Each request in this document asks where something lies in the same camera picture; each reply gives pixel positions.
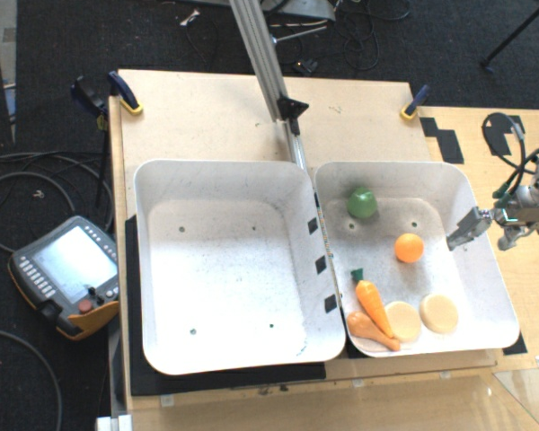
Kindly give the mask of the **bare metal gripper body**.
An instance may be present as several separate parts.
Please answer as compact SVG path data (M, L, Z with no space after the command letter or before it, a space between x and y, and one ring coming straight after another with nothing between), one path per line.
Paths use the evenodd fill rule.
M539 233L539 183L504 194L494 204L494 218L505 235Z

